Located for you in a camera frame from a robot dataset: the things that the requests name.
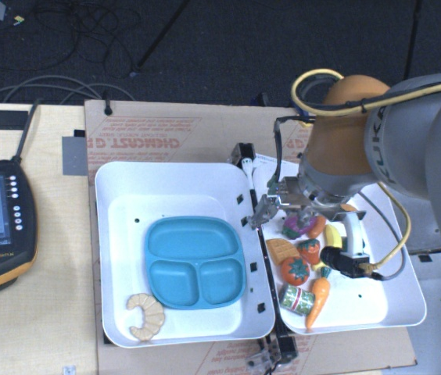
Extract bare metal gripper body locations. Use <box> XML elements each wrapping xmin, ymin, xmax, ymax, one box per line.
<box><xmin>266</xmin><ymin>175</ymin><xmax>347</xmax><ymax>215</ymax></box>

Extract orange sausage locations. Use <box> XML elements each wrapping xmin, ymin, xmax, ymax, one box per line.
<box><xmin>307</xmin><ymin>216</ymin><xmax>328</xmax><ymax>240</ymax></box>

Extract purple grapes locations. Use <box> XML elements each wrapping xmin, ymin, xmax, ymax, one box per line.
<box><xmin>281</xmin><ymin>215</ymin><xmax>318</xmax><ymax>241</ymax></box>

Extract thin black and white rod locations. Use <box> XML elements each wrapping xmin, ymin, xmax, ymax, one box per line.
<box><xmin>242</xmin><ymin>156</ymin><xmax>286</xmax><ymax>340</ymax></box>

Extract red strawberry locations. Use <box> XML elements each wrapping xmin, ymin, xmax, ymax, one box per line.
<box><xmin>296</xmin><ymin>238</ymin><xmax>321</xmax><ymax>266</ymax></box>

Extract yellow banana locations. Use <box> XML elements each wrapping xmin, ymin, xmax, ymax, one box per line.
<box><xmin>311</xmin><ymin>223</ymin><xmax>344</xmax><ymax>273</ymax></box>

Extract tan waffle bread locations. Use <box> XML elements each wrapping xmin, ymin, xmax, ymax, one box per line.
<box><xmin>265</xmin><ymin>237</ymin><xmax>302</xmax><ymax>267</ymax></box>

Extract red tomato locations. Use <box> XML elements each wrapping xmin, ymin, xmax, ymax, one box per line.
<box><xmin>281</xmin><ymin>256</ymin><xmax>311</xmax><ymax>288</ymax></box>

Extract orange carrot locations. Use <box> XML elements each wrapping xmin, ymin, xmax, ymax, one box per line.
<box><xmin>304</xmin><ymin>266</ymin><xmax>332</xmax><ymax>332</ymax></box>

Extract green and white can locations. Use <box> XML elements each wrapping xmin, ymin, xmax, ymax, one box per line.
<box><xmin>279</xmin><ymin>284</ymin><xmax>317</xmax><ymax>316</ymax></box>

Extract blue divided plate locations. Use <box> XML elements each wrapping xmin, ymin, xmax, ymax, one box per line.
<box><xmin>144</xmin><ymin>216</ymin><xmax>247</xmax><ymax>310</ymax></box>

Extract white plastic tray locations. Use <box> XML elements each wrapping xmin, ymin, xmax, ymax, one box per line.
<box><xmin>257</xmin><ymin>155</ymin><xmax>428</xmax><ymax>336</ymax></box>
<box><xmin>94</xmin><ymin>160</ymin><xmax>276</xmax><ymax>349</ymax></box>

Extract brown cardboard board red print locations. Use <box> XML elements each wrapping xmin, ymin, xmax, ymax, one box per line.
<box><xmin>84</xmin><ymin>99</ymin><xmax>418</xmax><ymax>375</ymax></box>

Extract beige croissant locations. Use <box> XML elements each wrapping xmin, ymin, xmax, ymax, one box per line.
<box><xmin>126</xmin><ymin>292</ymin><xmax>166</xmax><ymax>342</ymax></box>

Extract black cylinder on white bracket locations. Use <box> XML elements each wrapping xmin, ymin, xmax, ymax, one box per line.
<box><xmin>319</xmin><ymin>209</ymin><xmax>372</xmax><ymax>279</ymax></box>

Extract black block with thin wires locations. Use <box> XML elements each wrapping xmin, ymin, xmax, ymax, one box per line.
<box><xmin>230</xmin><ymin>142</ymin><xmax>255</xmax><ymax>167</ymax></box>
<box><xmin>274</xmin><ymin>335</ymin><xmax>299</xmax><ymax>363</ymax></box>

